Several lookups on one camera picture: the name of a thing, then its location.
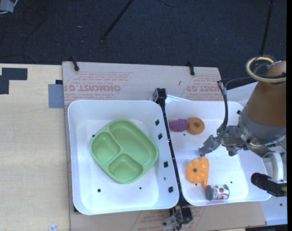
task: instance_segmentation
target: black clip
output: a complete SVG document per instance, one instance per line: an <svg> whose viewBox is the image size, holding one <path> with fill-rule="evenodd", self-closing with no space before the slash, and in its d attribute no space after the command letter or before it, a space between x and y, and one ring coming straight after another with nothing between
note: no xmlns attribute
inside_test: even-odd
<svg viewBox="0 0 292 231"><path fill-rule="evenodd" d="M70 56L70 61L73 62L74 70L78 71L79 67L77 66L77 63L76 63L76 60L75 60L74 56Z"/></svg>
<svg viewBox="0 0 292 231"><path fill-rule="evenodd" d="M285 77L287 77L287 73L282 72L281 75L280 75L280 76L277 76L277 77L279 77L279 78L285 78ZM282 81L282 82L276 82L276 83L271 82L271 84L273 84L273 85L279 85L279 84L284 83L284 82L285 82L285 81Z"/></svg>
<svg viewBox="0 0 292 231"><path fill-rule="evenodd" d="M194 72L194 66L193 63L191 61L188 61L185 66L190 67L190 75L194 76L195 72Z"/></svg>

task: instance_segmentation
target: cardboard sheet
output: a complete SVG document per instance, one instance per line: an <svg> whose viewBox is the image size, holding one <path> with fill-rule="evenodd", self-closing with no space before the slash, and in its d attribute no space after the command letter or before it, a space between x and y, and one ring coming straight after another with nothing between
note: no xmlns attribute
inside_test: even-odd
<svg viewBox="0 0 292 231"><path fill-rule="evenodd" d="M217 86L217 68L195 67L190 75L186 66L63 62L63 91L69 177L70 222L72 231L143 231L164 230L162 220L169 210L135 211L86 216L74 211L67 108L78 99L150 100L156 88L166 88L169 95L193 101L222 101ZM184 231L210 231L265 225L259 202L192 206L193 221Z"/></svg>

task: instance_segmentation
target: dark carpet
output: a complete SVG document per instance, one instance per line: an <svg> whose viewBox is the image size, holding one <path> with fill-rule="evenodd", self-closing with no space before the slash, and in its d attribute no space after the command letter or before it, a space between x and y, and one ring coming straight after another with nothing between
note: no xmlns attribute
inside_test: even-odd
<svg viewBox="0 0 292 231"><path fill-rule="evenodd" d="M129 1L19 0L0 13L0 63L190 61L234 79L252 57L286 60L287 0L133 0L107 33Z"/></svg>

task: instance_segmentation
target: black tripod leg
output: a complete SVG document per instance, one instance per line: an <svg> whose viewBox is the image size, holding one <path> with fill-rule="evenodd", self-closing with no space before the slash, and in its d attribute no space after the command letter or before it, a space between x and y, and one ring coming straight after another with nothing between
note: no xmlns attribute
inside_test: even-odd
<svg viewBox="0 0 292 231"><path fill-rule="evenodd" d="M125 11L128 9L128 7L131 5L131 3L134 0L130 0L126 6L123 8L123 10L121 11L121 13L117 16L117 18L114 20L114 22L111 24L111 26L107 29L107 31L103 34L103 36L101 37L101 42L104 42L106 39L106 36L110 33L110 31L113 29L113 27L116 25L116 23L120 20L120 18L122 17L122 15L125 13Z"/></svg>

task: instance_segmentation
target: wooden table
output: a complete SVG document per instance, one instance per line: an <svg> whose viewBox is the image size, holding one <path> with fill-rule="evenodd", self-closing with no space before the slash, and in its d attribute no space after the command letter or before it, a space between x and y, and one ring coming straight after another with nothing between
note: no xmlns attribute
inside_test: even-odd
<svg viewBox="0 0 292 231"><path fill-rule="evenodd" d="M0 76L2 68L28 71L27 80L10 80L9 94L0 94L0 230L48 231L50 225L56 225L57 231L68 231L72 223L65 112L63 108L49 107L49 85L63 79L63 68L0 64ZM222 210L238 213L242 218L217 218L217 229L220 222L235 222L234 228L265 224L259 202L253 202L205 208L199 230L207 230L213 212ZM117 221L126 222L122 218L125 216L116 214L110 220L102 215L100 226L91 230L108 230L104 223L111 221L117 226ZM72 230L85 230L82 223L73 226Z"/></svg>

